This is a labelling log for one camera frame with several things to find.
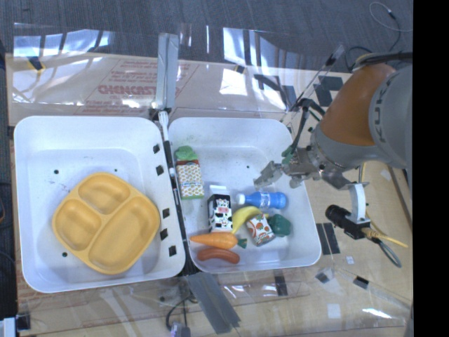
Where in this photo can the light green broccoli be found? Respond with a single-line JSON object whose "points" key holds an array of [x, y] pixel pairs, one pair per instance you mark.
{"points": [[185, 153]]}

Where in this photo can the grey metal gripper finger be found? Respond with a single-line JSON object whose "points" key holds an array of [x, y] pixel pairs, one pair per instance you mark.
{"points": [[273, 167], [262, 180]]}

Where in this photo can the red fruit print carton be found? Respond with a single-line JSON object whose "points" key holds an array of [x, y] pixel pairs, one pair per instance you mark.
{"points": [[260, 231]]}

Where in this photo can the white plastic tray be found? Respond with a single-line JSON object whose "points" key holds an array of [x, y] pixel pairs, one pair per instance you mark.
{"points": [[231, 146], [42, 146]]}

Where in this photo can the orange print juice carton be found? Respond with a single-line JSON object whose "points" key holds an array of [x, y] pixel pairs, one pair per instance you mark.
{"points": [[189, 181]]}

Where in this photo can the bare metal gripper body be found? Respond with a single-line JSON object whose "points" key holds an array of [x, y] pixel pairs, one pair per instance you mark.
{"points": [[304, 167]]}

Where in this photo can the dark green broccoli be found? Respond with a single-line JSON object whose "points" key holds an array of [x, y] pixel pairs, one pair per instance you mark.
{"points": [[280, 225]]}

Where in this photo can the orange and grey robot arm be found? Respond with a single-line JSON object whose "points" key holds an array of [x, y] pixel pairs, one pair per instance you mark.
{"points": [[354, 114]]}

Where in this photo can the black cylinder on white bracket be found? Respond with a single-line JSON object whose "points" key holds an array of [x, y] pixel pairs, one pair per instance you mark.
{"points": [[350, 219]]}

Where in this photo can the brown cardboard board red print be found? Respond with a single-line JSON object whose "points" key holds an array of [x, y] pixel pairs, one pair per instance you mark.
{"points": [[350, 293]]}

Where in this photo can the yellow divided plate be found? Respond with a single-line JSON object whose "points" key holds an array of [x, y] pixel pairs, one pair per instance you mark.
{"points": [[119, 234]]}

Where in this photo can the blue bottle with white cap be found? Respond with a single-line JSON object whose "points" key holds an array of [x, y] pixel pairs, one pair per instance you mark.
{"points": [[270, 200]]}

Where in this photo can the orange carrot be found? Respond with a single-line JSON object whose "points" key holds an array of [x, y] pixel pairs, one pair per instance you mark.
{"points": [[214, 240]]}

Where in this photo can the yellow banana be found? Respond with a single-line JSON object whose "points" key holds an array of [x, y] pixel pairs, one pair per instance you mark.
{"points": [[242, 214]]}

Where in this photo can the red sausage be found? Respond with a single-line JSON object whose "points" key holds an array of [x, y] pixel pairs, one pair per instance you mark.
{"points": [[217, 255]]}

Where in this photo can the thin black and white rod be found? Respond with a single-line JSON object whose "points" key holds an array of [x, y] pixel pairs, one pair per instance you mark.
{"points": [[174, 188]]}

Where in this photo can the cow print milk carton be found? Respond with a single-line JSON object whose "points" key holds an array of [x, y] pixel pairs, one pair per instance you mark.
{"points": [[219, 211]]}

